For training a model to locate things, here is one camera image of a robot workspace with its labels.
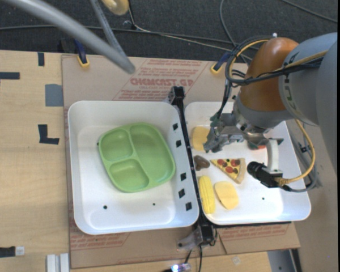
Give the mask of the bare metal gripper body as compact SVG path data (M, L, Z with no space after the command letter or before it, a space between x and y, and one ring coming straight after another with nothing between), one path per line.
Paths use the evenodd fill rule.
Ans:
M269 139L265 137L268 130L248 123L225 124L218 122L214 125L215 143L226 145L234 141L247 141L255 146L267 145Z

